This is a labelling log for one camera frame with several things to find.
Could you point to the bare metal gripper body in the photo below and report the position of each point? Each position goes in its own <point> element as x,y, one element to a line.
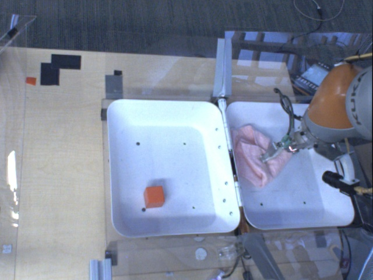
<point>303,142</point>

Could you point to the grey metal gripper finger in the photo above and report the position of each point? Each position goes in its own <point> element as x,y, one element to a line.
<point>277,147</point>
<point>266,157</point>

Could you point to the pink cloth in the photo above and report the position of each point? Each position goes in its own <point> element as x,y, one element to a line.
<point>250,159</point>

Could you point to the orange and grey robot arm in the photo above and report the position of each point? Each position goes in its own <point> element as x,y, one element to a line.
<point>332,104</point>

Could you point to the white plastic tray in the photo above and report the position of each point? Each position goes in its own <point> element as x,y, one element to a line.
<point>294,197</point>
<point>175,162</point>

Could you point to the orange cube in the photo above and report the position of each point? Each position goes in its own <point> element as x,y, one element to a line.
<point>154,197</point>

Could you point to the black cylinder on white bracket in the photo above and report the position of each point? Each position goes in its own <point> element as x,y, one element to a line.
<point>342,174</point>

